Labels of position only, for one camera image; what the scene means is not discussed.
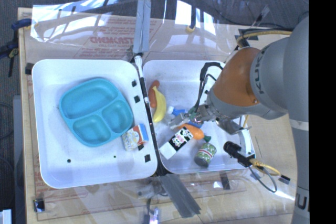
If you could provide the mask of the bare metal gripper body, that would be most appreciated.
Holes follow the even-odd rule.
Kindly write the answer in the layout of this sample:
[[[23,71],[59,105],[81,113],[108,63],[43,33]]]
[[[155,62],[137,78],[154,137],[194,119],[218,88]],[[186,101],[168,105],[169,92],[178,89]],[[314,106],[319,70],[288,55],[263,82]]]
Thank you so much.
[[[189,119],[196,124],[203,124],[207,121],[214,121],[217,118],[217,113],[213,110],[212,106],[207,104],[193,106],[189,110]]]

